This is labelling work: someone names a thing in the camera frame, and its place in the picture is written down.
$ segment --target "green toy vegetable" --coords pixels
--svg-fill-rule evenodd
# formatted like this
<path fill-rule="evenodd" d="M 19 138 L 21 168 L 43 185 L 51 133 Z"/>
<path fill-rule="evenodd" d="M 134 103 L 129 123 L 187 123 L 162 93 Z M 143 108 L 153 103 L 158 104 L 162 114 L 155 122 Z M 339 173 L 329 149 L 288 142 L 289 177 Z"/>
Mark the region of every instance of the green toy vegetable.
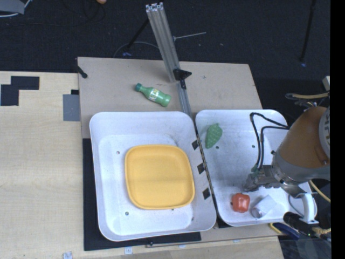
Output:
<path fill-rule="evenodd" d="M 207 129 L 206 135 L 206 149 L 211 148 L 222 137 L 223 130 L 219 127 L 219 124 L 213 124 Z"/>

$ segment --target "white tray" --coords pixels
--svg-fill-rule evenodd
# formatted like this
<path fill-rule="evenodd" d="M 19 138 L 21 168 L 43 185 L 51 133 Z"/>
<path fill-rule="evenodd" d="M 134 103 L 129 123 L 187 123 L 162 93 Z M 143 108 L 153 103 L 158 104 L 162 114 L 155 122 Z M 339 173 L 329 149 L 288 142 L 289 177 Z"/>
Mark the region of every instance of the white tray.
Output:
<path fill-rule="evenodd" d="M 196 115 L 196 126 L 215 194 L 218 215 L 231 226 L 283 222 L 283 216 L 286 212 L 296 212 L 289 205 L 288 194 L 283 189 L 266 189 L 265 187 L 260 187 L 255 192 L 245 193 L 251 199 L 247 212 L 239 213 L 232 209 L 231 196 L 239 192 L 244 193 L 243 184 L 258 157 L 257 140 L 249 118 L 251 112 L 258 112 L 269 119 L 286 125 L 284 117 L 274 110 L 204 110 Z M 254 117 L 254 122 L 259 134 L 263 126 L 274 126 L 271 122 L 258 116 Z M 222 137 L 213 147 L 206 149 L 207 129 L 215 123 L 219 123 L 223 130 Z M 283 129 L 267 129 L 264 132 L 265 165 L 271 164 L 271 151 L 277 150 L 286 133 L 287 130 Z M 311 191 L 307 182 L 301 184 L 300 187 L 306 192 Z M 256 219 L 251 215 L 250 209 L 266 195 L 270 195 L 277 204 L 265 216 Z M 301 199 L 292 199 L 292 202 L 297 210 L 303 212 Z"/>
<path fill-rule="evenodd" d="M 216 222 L 203 160 L 194 148 L 196 132 L 191 118 L 182 112 L 101 112 L 90 120 L 99 228 L 105 238 L 124 241 L 136 238 L 204 231 Z M 195 197 L 174 210 L 145 210 L 132 204 L 125 181 L 125 155 L 137 145 L 168 144 L 184 150 L 195 183 Z"/>

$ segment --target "metal rod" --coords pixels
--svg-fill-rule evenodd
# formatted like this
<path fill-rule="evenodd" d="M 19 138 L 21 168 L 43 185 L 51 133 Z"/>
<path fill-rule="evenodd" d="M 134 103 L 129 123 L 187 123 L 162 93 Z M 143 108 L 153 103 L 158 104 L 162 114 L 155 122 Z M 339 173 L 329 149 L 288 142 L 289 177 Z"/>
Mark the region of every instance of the metal rod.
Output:
<path fill-rule="evenodd" d="M 179 38 L 184 38 L 184 37 L 193 37 L 193 36 L 198 36 L 198 35 L 204 35 L 206 32 L 199 32 L 199 33 L 193 33 L 192 35 L 186 35 L 186 36 L 182 36 L 182 37 L 172 37 L 175 40 L 179 39 Z"/>
<path fill-rule="evenodd" d="M 173 38 L 171 37 L 170 27 L 165 15 L 163 3 L 146 5 L 146 13 L 156 37 L 158 47 L 160 48 L 169 79 L 171 82 L 176 82 L 174 69 L 180 69 L 180 63 L 177 58 Z M 180 82 L 176 83 L 176 86 L 182 111 L 192 118 L 187 90 L 181 87 Z"/>

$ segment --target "yellow cable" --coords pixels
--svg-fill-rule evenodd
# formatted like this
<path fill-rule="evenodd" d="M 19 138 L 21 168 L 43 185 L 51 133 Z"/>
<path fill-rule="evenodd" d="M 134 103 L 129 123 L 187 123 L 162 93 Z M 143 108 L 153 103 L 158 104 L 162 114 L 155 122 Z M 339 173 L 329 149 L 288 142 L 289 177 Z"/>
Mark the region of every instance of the yellow cable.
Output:
<path fill-rule="evenodd" d="M 313 227 L 312 228 L 313 232 L 316 234 L 326 234 L 330 232 L 330 228 L 328 229 L 322 229 L 321 227 Z"/>
<path fill-rule="evenodd" d="M 309 183 L 310 183 L 310 185 L 318 192 L 318 194 L 319 194 L 320 196 L 322 196 L 326 201 L 328 201 L 328 202 L 330 203 L 330 198 L 329 198 L 329 197 L 327 197 L 323 192 L 321 192 L 321 191 L 317 188 L 317 186 L 316 186 L 311 180 L 309 180 Z"/>
<path fill-rule="evenodd" d="M 287 93 L 288 97 L 298 98 L 298 99 L 319 99 L 327 97 L 329 92 L 321 93 L 321 94 L 315 94 L 315 95 L 302 95 L 297 93 Z"/>
<path fill-rule="evenodd" d="M 275 232 L 277 232 L 278 234 L 282 234 L 282 232 L 281 232 L 277 227 L 275 227 L 275 226 L 273 225 L 273 223 L 270 223 L 270 227 L 271 227 Z"/>

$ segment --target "bottle label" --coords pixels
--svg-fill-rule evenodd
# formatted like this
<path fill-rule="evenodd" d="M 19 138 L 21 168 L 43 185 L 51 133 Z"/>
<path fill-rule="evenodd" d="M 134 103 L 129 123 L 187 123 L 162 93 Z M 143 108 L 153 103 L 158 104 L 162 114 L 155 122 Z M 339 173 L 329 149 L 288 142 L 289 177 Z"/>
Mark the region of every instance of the bottle label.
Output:
<path fill-rule="evenodd" d="M 158 95 L 159 95 L 160 91 L 158 89 L 153 89 L 151 92 L 150 92 L 150 95 L 149 95 L 149 100 L 151 101 L 156 101 Z"/>

